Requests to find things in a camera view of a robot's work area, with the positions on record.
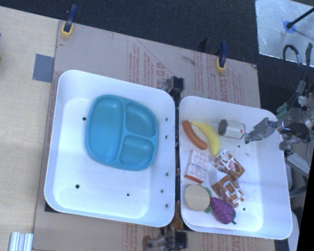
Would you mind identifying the thin black rod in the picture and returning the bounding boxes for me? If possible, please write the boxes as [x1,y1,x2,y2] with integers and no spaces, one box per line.
[152,94,202,232]

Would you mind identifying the orange and white carton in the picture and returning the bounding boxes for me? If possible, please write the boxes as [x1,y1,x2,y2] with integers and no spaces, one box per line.
[182,148,211,185]

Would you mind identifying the brown cardboard board red print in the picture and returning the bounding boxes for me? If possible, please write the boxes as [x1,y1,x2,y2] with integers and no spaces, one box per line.
[19,20,313,251]

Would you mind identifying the white small can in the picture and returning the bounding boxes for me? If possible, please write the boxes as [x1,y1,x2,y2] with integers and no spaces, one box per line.
[216,117,248,141]

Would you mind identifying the orange toy sausage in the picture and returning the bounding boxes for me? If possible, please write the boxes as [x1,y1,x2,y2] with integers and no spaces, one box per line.
[178,119,213,152]

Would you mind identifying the purple grapes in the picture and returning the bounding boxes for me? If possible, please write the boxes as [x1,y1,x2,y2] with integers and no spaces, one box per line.
[206,196,241,227]

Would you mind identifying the yellow banana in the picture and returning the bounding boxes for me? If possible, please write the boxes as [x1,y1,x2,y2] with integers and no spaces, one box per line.
[185,119,226,159]

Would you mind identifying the brown and white carton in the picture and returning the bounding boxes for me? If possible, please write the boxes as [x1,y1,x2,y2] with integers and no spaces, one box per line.
[208,146,249,183]
[207,172,249,211]

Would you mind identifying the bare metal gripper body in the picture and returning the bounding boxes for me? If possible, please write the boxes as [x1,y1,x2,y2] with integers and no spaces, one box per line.
[276,109,314,147]

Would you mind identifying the blue divided plate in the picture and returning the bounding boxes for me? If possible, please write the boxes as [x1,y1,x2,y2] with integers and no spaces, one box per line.
[79,91,166,175]

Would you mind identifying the black block with thin wires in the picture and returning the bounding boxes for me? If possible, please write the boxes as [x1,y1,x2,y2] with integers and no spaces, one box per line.
[140,224,190,251]
[160,74,187,98]

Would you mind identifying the white plastic tray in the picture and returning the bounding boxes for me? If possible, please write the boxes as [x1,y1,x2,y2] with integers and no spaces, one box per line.
[158,93,313,249]
[36,67,197,233]

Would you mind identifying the black cylinder on white bracket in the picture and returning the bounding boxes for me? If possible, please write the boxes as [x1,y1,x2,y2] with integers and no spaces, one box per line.
[295,94,313,113]

